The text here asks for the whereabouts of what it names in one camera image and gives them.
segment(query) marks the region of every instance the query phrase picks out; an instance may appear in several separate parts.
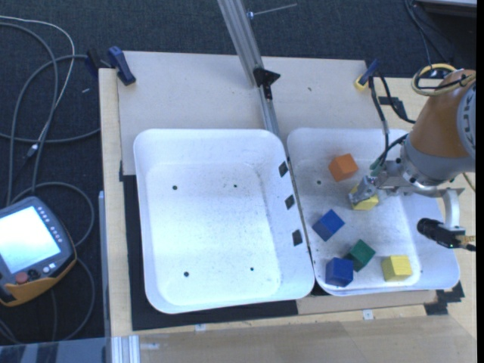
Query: blue cube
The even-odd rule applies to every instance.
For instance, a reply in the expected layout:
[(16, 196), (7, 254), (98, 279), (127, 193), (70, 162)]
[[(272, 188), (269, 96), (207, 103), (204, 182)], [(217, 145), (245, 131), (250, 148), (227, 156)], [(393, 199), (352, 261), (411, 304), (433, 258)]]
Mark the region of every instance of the blue cube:
[(324, 240), (330, 239), (345, 222), (330, 209), (313, 226), (312, 229)]
[(353, 281), (353, 261), (334, 257), (326, 264), (326, 284), (345, 287)]

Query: dark background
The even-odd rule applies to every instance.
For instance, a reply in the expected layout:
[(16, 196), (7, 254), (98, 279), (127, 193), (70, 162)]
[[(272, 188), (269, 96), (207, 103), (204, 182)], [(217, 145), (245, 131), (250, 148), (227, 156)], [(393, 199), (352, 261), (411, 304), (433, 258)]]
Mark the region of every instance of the dark background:
[[(404, 0), (244, 0), (253, 12), (297, 3), (295, 8), (256, 16), (253, 29), (262, 55), (380, 61), (388, 77), (411, 77), (431, 63), (450, 63), (476, 69), (476, 19), (428, 14), (419, 6), (414, 14), (427, 34), (411, 20)], [(107, 61), (113, 45), (130, 51), (234, 54), (216, 0), (0, 0), (0, 15), (53, 23), (67, 31), (77, 54), (96, 48)], [(59, 31), (34, 23), (0, 19), (26, 27), (41, 36), (56, 57), (71, 52)], [(0, 25), (0, 133), (9, 134), (14, 107), (30, 75), (49, 62), (47, 51), (30, 34)], [(60, 86), (69, 61), (59, 63)], [(54, 74), (47, 69), (26, 91), (18, 113), (16, 136), (36, 139), (48, 118), (54, 95)], [(48, 138), (82, 135), (99, 128), (98, 84), (77, 60)], [(14, 145), (14, 193), (32, 186), (34, 160), (25, 160), (30, 144)], [(0, 208), (5, 206), (10, 142), (0, 137)], [(98, 194), (103, 189), (101, 137), (68, 144), (46, 144), (37, 184), (66, 182), (83, 190), (95, 206), (95, 225), (77, 251), (95, 279), (95, 305), (74, 339), (103, 336), (101, 249)], [(40, 187), (41, 197), (69, 228), (75, 241), (89, 227), (88, 204), (64, 186)], [(77, 265), (54, 289), (56, 340), (71, 334), (83, 321), (91, 302), (87, 274)], [(17, 308), (0, 308), (0, 320), (20, 342), (52, 338), (54, 301), (50, 293)], [(0, 334), (0, 345), (11, 341)]]

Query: empty white tray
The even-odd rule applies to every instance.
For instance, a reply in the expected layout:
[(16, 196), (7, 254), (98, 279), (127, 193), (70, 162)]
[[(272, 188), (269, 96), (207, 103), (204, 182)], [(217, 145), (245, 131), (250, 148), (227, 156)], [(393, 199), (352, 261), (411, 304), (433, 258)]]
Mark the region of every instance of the empty white tray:
[(276, 136), (148, 129), (134, 155), (144, 284), (154, 308), (192, 312), (310, 292), (314, 270), (298, 207), (288, 208), (294, 190)]
[[(392, 130), (390, 142), (405, 131)], [(446, 249), (417, 231), (421, 218), (443, 221), (435, 199), (412, 194), (387, 197), (369, 211), (353, 210), (348, 193), (382, 153), (381, 129), (296, 129), (287, 139), (287, 149), (302, 215), (311, 248), (315, 277), (328, 293), (338, 296), (397, 290), (448, 289), (459, 279), (454, 250)], [(399, 157), (400, 146), (388, 154), (388, 160)], [(359, 171), (353, 177), (334, 181), (328, 169), (337, 156), (351, 154)], [(329, 240), (322, 240), (312, 229), (329, 209), (345, 222)], [(346, 287), (325, 282), (326, 264), (333, 257), (343, 258), (362, 239), (376, 251), (370, 262), (353, 273)], [(404, 281), (386, 282), (381, 261), (391, 255), (405, 254), (410, 259), (413, 275)]]

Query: cube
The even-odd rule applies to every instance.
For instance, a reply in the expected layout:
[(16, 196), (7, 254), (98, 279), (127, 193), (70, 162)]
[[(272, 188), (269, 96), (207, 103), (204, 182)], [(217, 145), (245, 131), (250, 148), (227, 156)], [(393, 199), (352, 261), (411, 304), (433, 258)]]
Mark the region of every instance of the cube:
[(345, 222), (332, 209), (325, 213), (312, 229), (324, 240), (330, 239), (345, 224)]
[(334, 180), (341, 182), (342, 180), (351, 178), (358, 171), (358, 165), (353, 160), (351, 154), (344, 154), (335, 157), (328, 166), (328, 169)]
[(370, 262), (370, 259), (375, 253), (375, 250), (360, 239), (344, 258), (351, 259), (353, 261), (354, 270), (360, 271)]
[(389, 256), (381, 262), (385, 281), (403, 281), (412, 275), (407, 256)]
[(353, 261), (334, 257), (326, 264), (326, 284), (345, 287), (353, 281)]
[[(353, 189), (350, 191), (350, 194), (354, 194), (357, 189), (358, 189), (358, 185), (353, 187)], [(378, 202), (379, 202), (378, 195), (375, 194), (372, 197), (369, 197), (368, 199), (362, 200), (361, 202), (359, 202), (357, 204), (351, 203), (351, 207), (353, 209), (368, 211), (368, 210), (372, 209), (373, 207), (375, 207), (378, 204)]]

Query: green cube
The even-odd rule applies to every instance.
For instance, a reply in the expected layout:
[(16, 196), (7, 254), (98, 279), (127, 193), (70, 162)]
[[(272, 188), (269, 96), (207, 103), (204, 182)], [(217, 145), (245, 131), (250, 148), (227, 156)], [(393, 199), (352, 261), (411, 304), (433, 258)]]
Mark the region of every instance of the green cube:
[(360, 271), (370, 262), (370, 259), (374, 255), (375, 250), (360, 239), (344, 258), (351, 259), (353, 261), (353, 269), (355, 271)]

